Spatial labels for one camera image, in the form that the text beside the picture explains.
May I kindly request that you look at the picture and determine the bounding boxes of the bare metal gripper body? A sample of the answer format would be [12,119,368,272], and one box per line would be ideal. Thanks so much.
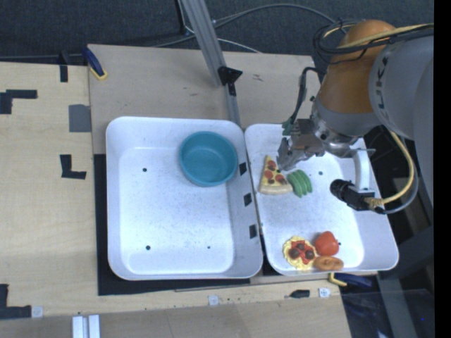
[288,118,359,162]

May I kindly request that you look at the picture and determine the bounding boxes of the green toy pea pods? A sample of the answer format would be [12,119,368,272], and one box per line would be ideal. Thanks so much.
[286,168,314,199]

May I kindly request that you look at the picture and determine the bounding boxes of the toy pizza slice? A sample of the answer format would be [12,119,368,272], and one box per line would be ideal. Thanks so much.
[257,154,295,196]

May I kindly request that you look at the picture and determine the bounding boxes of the white plastic tray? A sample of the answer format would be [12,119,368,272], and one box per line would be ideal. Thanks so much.
[105,115,264,282]
[243,123,400,277]

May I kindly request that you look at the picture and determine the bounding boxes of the teal bowl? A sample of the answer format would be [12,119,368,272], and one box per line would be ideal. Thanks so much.
[178,130,240,188]

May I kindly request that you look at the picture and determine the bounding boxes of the red toy bell pepper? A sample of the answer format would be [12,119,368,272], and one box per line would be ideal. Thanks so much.
[313,230,340,258]

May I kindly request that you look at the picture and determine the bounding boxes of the brown toy pretzel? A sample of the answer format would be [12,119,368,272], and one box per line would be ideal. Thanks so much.
[312,255,345,272]

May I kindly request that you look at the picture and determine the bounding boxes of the pale wood board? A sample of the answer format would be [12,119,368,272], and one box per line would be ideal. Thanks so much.
[87,43,380,294]

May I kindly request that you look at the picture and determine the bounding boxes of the black cylinder on white bracket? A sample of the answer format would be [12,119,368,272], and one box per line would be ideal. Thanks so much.
[329,146,376,212]

